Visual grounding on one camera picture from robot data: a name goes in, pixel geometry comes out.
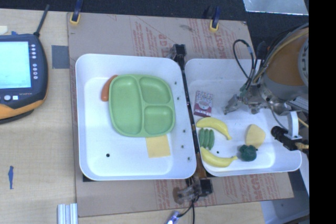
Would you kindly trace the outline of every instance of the broccoli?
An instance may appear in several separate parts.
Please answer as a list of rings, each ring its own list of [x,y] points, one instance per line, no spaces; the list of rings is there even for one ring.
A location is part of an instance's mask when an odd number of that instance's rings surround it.
[[[246,162],[254,161],[257,157],[256,147],[252,145],[243,145],[240,147],[239,151],[241,152],[241,158]]]

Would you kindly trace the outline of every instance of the white tray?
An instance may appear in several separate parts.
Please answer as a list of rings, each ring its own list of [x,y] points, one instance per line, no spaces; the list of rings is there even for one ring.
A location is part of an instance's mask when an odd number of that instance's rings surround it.
[[[117,133],[108,102],[100,100],[113,75],[147,74],[172,89],[175,125],[167,134],[171,155],[149,158],[144,137]],[[181,69],[167,58],[86,54],[76,62],[79,164],[92,180],[183,179],[196,170],[196,157]]]
[[[251,60],[240,60],[245,72],[251,69]],[[273,172],[289,172],[297,170],[301,165],[301,153],[289,151],[279,141],[275,140],[270,130],[279,125],[269,109],[262,109],[257,114],[251,114],[247,105],[237,111],[224,115],[223,109],[228,100],[239,94],[239,88],[246,82],[243,72],[235,60],[228,59],[192,59],[186,63],[185,74],[192,108],[197,90],[212,93],[212,116],[224,121],[232,136],[227,140],[215,131],[215,144],[211,152],[220,157],[237,155],[240,146],[245,144],[246,129],[250,124],[256,124],[266,133],[266,139],[257,151],[257,158],[252,162],[240,159],[233,161],[226,168],[217,168],[203,162],[204,168],[214,176],[233,176],[262,174]],[[201,119],[194,116],[195,123]],[[279,117],[284,126],[288,126],[286,117]]]

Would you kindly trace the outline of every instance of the yellow banana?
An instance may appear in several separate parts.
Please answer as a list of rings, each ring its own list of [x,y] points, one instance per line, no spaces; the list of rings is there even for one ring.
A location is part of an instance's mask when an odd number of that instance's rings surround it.
[[[214,117],[205,117],[201,118],[197,123],[196,127],[200,128],[213,128],[216,129],[217,131],[221,132],[226,136],[228,140],[232,139],[232,137],[229,135],[229,131],[227,129],[227,125],[225,122],[216,119]]]
[[[237,156],[233,156],[231,158],[218,157],[204,147],[201,147],[201,156],[203,161],[215,167],[227,167],[231,164],[231,162],[238,159]]]

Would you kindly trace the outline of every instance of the button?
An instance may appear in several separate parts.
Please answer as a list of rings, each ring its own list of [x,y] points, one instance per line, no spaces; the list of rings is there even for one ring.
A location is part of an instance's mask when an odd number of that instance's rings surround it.
[[[5,95],[4,96],[5,101],[10,101],[11,99],[12,99],[12,97],[10,95]]]

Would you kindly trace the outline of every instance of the yellow block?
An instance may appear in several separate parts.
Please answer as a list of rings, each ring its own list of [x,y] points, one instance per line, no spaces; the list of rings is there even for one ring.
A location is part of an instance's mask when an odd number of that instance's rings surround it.
[[[170,147],[167,135],[146,137],[147,152],[149,158],[170,156]]]

